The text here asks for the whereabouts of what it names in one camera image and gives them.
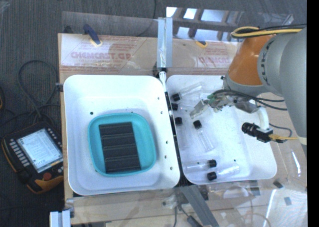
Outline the brown cardboard board red print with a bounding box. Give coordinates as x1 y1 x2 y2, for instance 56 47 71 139
57 33 308 225

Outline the black ribbed rack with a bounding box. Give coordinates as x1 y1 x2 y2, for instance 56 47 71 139
98 122 142 174

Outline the blue square plate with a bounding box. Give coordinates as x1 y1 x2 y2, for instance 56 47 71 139
87 113 157 178

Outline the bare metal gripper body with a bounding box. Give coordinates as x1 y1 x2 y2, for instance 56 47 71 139
207 94 237 112

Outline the white plastic tray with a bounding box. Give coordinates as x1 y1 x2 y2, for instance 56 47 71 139
63 74 181 196
165 74 278 186

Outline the clear vial with black cap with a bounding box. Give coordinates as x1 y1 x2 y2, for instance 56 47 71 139
174 117 191 151
171 82 205 102
206 165 241 182
185 159 217 173
193 120 215 152
171 103 197 115

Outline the black cylinder on white bracket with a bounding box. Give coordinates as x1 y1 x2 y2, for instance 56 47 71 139
241 107 274 144

